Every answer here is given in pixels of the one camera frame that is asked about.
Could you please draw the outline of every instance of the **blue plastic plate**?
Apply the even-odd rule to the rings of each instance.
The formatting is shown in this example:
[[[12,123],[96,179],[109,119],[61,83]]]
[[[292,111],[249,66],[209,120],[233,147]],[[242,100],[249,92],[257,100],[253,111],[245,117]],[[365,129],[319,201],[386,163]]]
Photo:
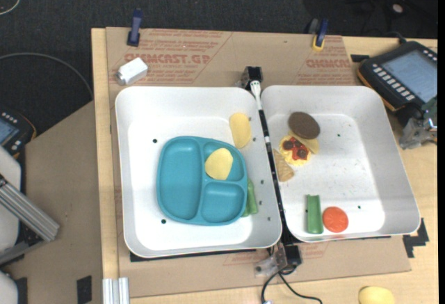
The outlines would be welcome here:
[[[234,158],[226,180],[205,173],[204,162],[218,148]],[[248,177],[244,158],[232,145],[193,136],[169,140],[161,150],[156,196],[163,213],[177,221],[198,225],[227,225],[244,212]]]

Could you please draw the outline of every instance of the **brown toy cookie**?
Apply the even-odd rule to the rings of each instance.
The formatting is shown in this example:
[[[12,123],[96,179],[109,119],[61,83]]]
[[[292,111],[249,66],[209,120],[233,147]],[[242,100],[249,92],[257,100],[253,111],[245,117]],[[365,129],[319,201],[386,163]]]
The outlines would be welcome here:
[[[288,126],[299,137],[308,140],[316,138],[320,134],[320,125],[310,114],[294,112],[289,116]]]

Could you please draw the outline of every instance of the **yellow toy potato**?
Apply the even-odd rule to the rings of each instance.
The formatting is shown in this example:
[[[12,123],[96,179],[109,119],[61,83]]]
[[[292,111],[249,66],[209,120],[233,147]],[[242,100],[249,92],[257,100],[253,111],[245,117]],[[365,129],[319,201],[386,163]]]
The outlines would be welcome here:
[[[235,147],[238,149],[245,147],[252,138],[249,118],[243,113],[234,113],[230,116],[229,123]]]
[[[359,291],[360,304],[394,304],[394,296],[389,289],[382,287],[364,287]]]
[[[234,158],[226,148],[218,148],[209,155],[204,163],[204,169],[209,177],[226,180],[232,169]]]

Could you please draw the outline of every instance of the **white tray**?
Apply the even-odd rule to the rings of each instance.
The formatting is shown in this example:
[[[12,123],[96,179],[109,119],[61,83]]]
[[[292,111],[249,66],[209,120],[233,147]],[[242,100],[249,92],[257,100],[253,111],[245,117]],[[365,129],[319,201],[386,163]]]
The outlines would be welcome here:
[[[271,86],[261,95],[278,150],[294,111],[321,127],[320,151],[295,176],[280,183],[286,224],[301,241],[381,237],[415,232],[419,210],[380,96],[364,86]],[[305,229],[306,195],[320,195],[321,210],[343,209],[349,219],[341,234]]]
[[[133,86],[119,93],[115,111],[124,238],[134,254],[162,257],[267,248],[277,243],[282,233],[280,212],[257,106],[249,92],[235,87]],[[240,151],[254,184],[258,214],[224,226],[166,218],[156,201],[156,170],[165,142],[177,136],[199,136],[233,145],[229,118],[237,112],[251,118],[254,141]]]
[[[419,210],[398,153],[385,107],[363,86],[271,86],[261,100],[270,142],[278,149],[294,111],[321,126],[320,151],[280,183],[286,225],[305,242],[391,236],[415,232]],[[266,144],[254,97],[231,88],[134,86],[115,102],[118,123],[124,237],[140,257],[267,248],[281,237],[282,223]],[[252,142],[241,150],[255,185],[259,213],[230,225],[203,226],[165,217],[156,201],[156,169],[165,142],[177,136],[214,138],[233,144],[229,118],[251,118]],[[320,195],[322,211],[346,211],[348,228],[306,232],[306,195]]]

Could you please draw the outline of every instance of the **gray carpet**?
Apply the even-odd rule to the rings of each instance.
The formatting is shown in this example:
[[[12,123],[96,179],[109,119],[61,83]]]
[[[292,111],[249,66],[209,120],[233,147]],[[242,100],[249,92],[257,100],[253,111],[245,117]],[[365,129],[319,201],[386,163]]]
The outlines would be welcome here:
[[[0,0],[0,14],[15,0]],[[345,0],[21,0],[0,15],[0,58],[17,52],[48,54],[92,83],[90,29],[129,26],[142,8],[142,27],[303,33],[310,19],[329,19],[328,32],[436,38],[437,25],[409,10],[389,19],[385,3]],[[419,0],[437,18],[437,0]],[[61,63],[36,56],[0,60],[0,104],[26,115],[43,132],[88,102],[87,88]]]

